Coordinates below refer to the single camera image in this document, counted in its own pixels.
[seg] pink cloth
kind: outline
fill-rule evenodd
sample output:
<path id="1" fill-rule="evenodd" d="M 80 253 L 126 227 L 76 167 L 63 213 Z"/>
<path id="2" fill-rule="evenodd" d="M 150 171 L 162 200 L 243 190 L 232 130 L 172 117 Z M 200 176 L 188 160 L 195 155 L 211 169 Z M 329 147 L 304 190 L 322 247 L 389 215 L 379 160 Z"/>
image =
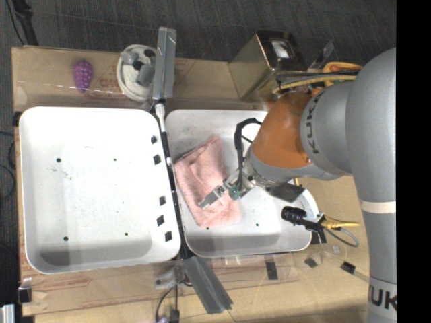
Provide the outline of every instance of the pink cloth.
<path id="1" fill-rule="evenodd" d="M 224 226 L 240 220 L 238 202 L 232 200 L 227 192 L 205 210 L 198 205 L 227 178 L 223 166 L 222 140 L 219 136 L 210 138 L 182 156 L 174 168 L 178 186 L 197 225 Z"/>

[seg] white tray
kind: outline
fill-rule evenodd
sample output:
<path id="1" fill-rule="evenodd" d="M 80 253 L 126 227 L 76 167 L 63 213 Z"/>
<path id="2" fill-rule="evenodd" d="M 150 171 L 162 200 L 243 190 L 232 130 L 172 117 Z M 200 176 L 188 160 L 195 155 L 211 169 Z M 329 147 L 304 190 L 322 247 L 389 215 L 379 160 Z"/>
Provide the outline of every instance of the white tray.
<path id="1" fill-rule="evenodd" d="M 255 117 L 262 121 L 266 112 L 229 110 L 176 110 L 166 119 L 166 130 L 174 162 L 186 152 L 196 148 L 214 135 L 223 142 L 223 158 L 230 174 L 238 167 L 233 136 L 236 124 Z M 253 140 L 259 126 L 248 125 L 243 135 Z M 244 154 L 249 144 L 244 142 Z M 306 209 L 309 217 L 319 214 L 311 193 L 305 191 L 297 201 L 285 201 L 269 196 L 261 188 L 254 188 L 240 201 L 241 220 L 230 226 L 199 227 L 178 190 L 185 237 L 189 248 L 202 257 L 266 254 L 305 249 L 311 233 L 303 226 L 293 226 L 281 218 L 286 205 Z"/>
<path id="2" fill-rule="evenodd" d="M 31 108 L 20 118 L 20 139 L 26 255 L 36 270 L 130 266 L 177 255 L 178 225 L 151 114 Z"/>

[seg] dark floor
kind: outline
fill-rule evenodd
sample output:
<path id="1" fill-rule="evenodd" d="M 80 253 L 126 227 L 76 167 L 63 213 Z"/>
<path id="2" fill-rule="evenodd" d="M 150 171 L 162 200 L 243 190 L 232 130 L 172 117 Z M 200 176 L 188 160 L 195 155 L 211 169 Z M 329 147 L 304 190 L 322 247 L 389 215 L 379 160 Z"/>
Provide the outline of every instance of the dark floor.
<path id="1" fill-rule="evenodd" d="M 332 39 L 337 58 L 364 65 L 396 45 L 397 0 L 27 0 L 41 46 L 119 52 L 155 45 L 159 26 L 178 32 L 177 55 L 230 60 L 255 30 L 293 33 L 307 64 Z M 20 41 L 0 0 L 0 130 L 12 132 L 11 57 Z M 11 138 L 0 134 L 0 164 Z M 0 168 L 0 189 L 12 181 Z M 0 201 L 0 243 L 17 252 L 13 195 Z M 0 305 L 13 300 L 13 258 L 0 248 Z"/>

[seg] cardboard surface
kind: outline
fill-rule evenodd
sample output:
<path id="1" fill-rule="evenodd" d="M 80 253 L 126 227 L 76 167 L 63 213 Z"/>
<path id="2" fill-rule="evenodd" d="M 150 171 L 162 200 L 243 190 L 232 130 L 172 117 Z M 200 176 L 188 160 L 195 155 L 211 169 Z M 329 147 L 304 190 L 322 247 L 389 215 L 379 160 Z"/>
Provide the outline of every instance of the cardboard surface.
<path id="1" fill-rule="evenodd" d="M 31 106 L 135 107 L 126 99 L 87 97 L 73 87 L 70 66 L 85 57 L 101 76 L 112 74 L 118 54 L 47 48 L 13 48 L 13 98 L 15 111 Z M 110 83 L 114 93 L 115 84 Z M 239 100 L 227 63 L 177 59 L 174 89 L 175 108 L 257 109 L 256 104 Z M 21 278 L 31 278 L 32 303 L 24 304 L 25 316 L 43 314 L 37 322 L 153 322 L 163 290 L 155 289 L 154 275 L 166 264 L 109 268 L 64 275 L 44 275 L 27 262 L 20 176 L 19 135 L 17 150 L 17 194 L 20 223 Z M 303 179 L 321 211 L 340 220 L 359 221 L 350 231 L 361 246 L 348 248 L 328 236 L 328 244 L 311 246 L 303 252 L 273 256 L 278 280 L 269 280 L 264 256 L 212 260 L 216 275 L 231 295 L 230 313 L 206 315 L 193 289 L 181 288 L 181 322 L 361 322 L 368 289 L 368 246 L 356 190 L 352 178 L 330 182 Z M 312 258 L 315 268 L 305 260 Z M 340 269 L 346 260 L 357 266 L 358 274 Z M 172 303 L 169 299 L 165 305 Z M 66 310 L 67 313 L 56 314 Z"/>

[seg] black metal pole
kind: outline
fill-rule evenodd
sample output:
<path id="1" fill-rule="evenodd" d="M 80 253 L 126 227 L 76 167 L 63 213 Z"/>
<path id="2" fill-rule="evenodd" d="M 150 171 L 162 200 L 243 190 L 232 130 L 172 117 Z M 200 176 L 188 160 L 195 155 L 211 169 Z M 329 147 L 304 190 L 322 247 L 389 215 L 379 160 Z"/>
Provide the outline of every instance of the black metal pole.
<path id="1" fill-rule="evenodd" d="M 27 5 L 26 0 L 12 0 L 13 8 L 15 9 L 15 14 L 21 23 L 22 30 L 24 31 L 24 36 L 26 37 L 27 43 L 30 46 L 38 46 L 38 40 L 36 34 L 34 33 L 32 24 L 32 8 Z"/>

